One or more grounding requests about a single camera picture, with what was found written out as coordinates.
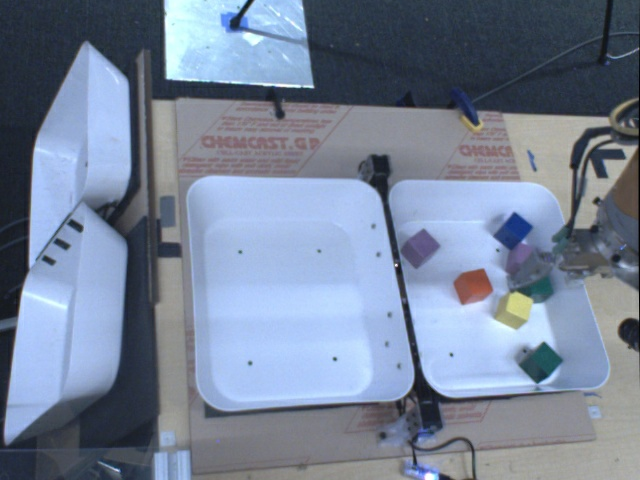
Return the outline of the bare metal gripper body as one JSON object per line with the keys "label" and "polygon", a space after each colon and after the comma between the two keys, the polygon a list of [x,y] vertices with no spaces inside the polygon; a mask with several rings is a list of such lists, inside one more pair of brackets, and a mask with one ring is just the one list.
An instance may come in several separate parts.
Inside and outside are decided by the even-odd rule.
{"label": "bare metal gripper body", "polygon": [[569,278],[615,278],[639,288],[639,253],[613,233],[575,230],[559,254],[558,268]]}

